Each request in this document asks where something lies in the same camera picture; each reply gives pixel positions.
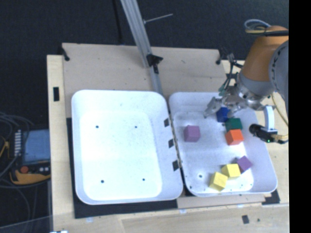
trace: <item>dark floor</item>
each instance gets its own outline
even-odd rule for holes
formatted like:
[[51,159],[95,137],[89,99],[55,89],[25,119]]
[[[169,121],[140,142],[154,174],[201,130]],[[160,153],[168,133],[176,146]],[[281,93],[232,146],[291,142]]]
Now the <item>dark floor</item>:
[[[134,44],[120,0],[116,4],[121,32],[113,0],[0,1],[0,112],[34,124],[48,125],[47,54],[58,54],[63,42]],[[152,46],[226,48],[244,59],[254,41],[244,32],[247,19],[289,28],[289,0],[138,0],[138,4],[145,20],[173,13],[146,24]],[[21,190],[31,217],[48,215],[46,184]],[[0,188],[0,205],[0,227],[27,219],[18,191]]]

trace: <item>white surface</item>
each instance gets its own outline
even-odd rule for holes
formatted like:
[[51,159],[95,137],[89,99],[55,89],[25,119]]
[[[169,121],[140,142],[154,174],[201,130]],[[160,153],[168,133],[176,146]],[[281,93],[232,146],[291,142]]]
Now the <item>white surface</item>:
[[165,99],[155,92],[81,90],[72,97],[75,185],[88,204],[173,200],[183,184]]
[[[233,195],[251,193],[269,193],[276,189],[277,178],[266,148],[260,139],[248,130],[252,123],[257,123],[255,111],[245,109],[236,113],[241,119],[244,141],[229,146],[225,140],[224,123],[217,121],[216,114],[207,118],[203,111],[218,93],[180,92],[169,99],[173,127],[180,154],[185,183],[188,190],[196,196]],[[201,137],[198,142],[185,142],[183,130],[187,125],[200,127]],[[221,167],[233,163],[236,158],[246,155],[253,166],[240,177],[228,180],[221,192],[209,188],[209,180]]]

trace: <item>yellow block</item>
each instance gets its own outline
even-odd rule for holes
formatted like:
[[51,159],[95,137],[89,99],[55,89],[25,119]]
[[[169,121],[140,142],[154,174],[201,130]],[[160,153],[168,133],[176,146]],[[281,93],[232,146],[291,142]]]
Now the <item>yellow block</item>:
[[228,178],[236,178],[241,175],[240,168],[238,164],[227,164],[222,167],[222,173]]
[[209,187],[221,191],[225,188],[228,177],[220,172],[214,172],[210,181]]

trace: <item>purple block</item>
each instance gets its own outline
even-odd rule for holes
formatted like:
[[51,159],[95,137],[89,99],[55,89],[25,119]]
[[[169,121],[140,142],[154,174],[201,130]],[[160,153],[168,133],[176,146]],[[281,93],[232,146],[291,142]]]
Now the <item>purple block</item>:
[[216,112],[216,116],[217,116],[217,122],[226,122],[228,119],[228,114],[229,109],[227,107],[221,107],[217,112]]
[[242,158],[237,160],[237,164],[240,167],[241,173],[245,172],[253,165],[246,156],[243,156]]
[[184,129],[184,140],[186,142],[197,142],[200,136],[201,134],[199,126],[188,125]]

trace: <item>blue block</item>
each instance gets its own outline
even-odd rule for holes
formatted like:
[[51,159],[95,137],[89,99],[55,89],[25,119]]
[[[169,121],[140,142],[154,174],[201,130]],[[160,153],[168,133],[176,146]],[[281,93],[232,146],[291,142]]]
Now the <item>blue block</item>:
[[226,122],[228,119],[229,109],[227,107],[221,107],[219,111],[216,112],[217,122]]

